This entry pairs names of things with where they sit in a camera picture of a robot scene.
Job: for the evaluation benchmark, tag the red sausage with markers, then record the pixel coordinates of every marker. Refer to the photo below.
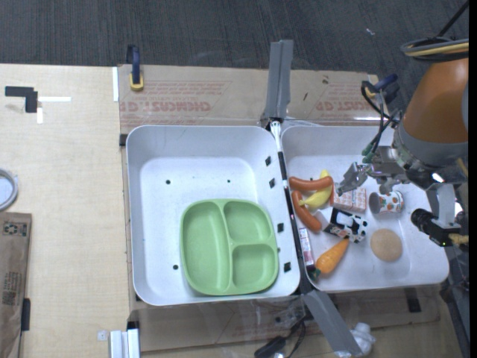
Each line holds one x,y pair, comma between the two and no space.
307,216
307,183

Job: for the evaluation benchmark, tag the yellow banana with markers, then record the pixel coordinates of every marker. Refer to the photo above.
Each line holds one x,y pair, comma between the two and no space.
318,198

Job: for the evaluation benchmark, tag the brown cardboard board red print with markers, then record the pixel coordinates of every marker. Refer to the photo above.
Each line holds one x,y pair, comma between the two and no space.
194,103

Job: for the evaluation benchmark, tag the white plastic tray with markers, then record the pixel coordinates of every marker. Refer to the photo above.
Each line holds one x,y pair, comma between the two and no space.
357,270
160,215

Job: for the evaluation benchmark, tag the brown paper bag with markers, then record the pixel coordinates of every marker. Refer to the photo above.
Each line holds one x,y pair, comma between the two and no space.
11,274

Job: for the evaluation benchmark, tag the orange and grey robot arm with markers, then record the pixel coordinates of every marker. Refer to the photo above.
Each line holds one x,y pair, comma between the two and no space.
436,103

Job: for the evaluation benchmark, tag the black cylinder on white bracket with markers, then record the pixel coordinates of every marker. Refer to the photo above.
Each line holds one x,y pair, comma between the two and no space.
428,222

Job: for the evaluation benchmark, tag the green divided plate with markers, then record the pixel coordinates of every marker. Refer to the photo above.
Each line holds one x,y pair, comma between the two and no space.
203,244

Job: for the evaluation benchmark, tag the orange carrot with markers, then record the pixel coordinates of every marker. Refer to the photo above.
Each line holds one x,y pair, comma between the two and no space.
331,259

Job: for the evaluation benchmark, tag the black and white carton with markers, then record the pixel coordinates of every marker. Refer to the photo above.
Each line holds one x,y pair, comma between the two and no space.
346,224

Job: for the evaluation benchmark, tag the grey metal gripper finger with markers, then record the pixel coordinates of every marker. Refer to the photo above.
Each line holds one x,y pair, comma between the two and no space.
387,185
352,179

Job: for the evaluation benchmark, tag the pink and white packet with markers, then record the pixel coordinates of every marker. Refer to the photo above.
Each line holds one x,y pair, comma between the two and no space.
306,246

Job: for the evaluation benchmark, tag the orange and white carton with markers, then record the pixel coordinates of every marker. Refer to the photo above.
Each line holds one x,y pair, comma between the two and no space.
352,200

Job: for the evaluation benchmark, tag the tan round bread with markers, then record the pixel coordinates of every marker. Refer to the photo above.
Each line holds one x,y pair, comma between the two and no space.
386,245

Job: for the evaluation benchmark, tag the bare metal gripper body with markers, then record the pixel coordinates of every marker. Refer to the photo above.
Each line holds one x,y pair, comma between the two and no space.
389,162

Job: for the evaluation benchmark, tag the white cup with orange print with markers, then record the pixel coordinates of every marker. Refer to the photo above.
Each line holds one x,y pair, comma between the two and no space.
389,203

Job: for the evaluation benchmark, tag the white crumpled paper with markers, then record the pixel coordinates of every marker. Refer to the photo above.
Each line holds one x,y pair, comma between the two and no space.
362,337

